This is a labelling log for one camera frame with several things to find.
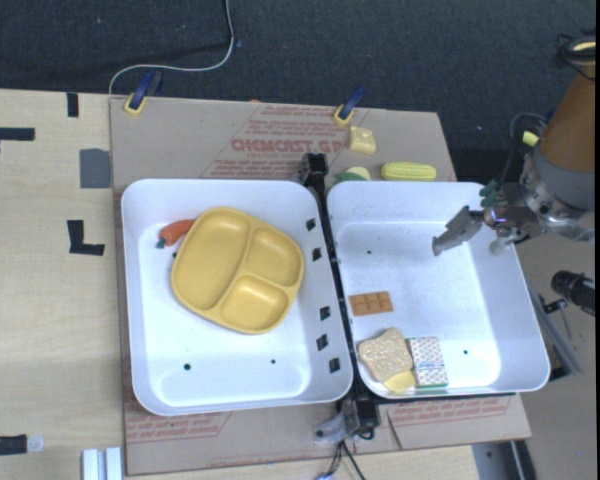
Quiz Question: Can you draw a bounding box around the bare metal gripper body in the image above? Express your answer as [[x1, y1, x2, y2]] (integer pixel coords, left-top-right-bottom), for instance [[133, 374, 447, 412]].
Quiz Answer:
[[482, 183, 595, 243]]

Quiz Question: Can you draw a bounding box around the white plastic tray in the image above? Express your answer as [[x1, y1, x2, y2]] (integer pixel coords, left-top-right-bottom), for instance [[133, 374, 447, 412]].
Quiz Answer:
[[120, 177, 355, 417], [325, 180, 552, 400]]

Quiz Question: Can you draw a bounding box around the yellow corn cob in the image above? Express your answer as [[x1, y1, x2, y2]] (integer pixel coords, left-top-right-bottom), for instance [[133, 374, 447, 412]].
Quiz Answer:
[[379, 161, 438, 183]]

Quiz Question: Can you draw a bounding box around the orange biscuit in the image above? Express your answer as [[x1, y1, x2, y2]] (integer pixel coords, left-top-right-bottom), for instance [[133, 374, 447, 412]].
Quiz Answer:
[[347, 290, 396, 318]]

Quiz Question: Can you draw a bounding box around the pale yellow and green vegetable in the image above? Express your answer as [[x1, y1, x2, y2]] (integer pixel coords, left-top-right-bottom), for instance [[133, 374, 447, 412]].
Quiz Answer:
[[334, 165, 373, 183]]

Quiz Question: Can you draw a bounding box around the thin black rod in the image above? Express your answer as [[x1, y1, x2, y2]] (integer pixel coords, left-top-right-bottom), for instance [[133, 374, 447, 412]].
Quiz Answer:
[[310, 169, 369, 444]]

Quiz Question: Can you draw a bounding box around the yellow cheese cube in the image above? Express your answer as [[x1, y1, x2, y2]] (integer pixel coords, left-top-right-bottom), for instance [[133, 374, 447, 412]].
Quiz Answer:
[[347, 124, 378, 157]]

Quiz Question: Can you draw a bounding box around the white patterned carton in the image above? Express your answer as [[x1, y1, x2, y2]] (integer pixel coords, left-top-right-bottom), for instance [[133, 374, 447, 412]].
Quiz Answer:
[[405, 335, 451, 393]]

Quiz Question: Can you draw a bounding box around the beige bread slice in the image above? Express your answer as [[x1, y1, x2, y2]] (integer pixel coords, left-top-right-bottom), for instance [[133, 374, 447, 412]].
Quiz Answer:
[[356, 326, 416, 384]]

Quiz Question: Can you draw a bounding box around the yellow cheese slice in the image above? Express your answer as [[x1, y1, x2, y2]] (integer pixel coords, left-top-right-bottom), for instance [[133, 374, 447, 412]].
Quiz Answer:
[[382, 369, 418, 395]]

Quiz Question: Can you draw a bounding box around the yellow divided plate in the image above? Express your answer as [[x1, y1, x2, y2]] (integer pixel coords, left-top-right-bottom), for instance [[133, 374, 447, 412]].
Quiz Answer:
[[169, 206, 307, 336]]

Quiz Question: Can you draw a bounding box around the orange carrot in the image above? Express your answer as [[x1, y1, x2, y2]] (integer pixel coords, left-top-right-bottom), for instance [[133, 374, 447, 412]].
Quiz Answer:
[[154, 218, 198, 250]]

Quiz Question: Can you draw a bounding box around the brown cardboard board, red print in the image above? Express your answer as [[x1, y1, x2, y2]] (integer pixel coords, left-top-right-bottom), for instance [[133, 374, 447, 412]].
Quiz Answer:
[[107, 96, 533, 477]]

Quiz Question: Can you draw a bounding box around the black cylinder on white bracket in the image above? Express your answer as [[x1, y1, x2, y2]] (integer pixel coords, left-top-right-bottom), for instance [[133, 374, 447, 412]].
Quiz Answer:
[[550, 269, 597, 318]]

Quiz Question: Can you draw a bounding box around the black block with thin wires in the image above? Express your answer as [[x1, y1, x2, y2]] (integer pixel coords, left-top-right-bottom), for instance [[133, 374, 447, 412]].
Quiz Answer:
[[298, 152, 330, 188], [349, 396, 382, 432]]

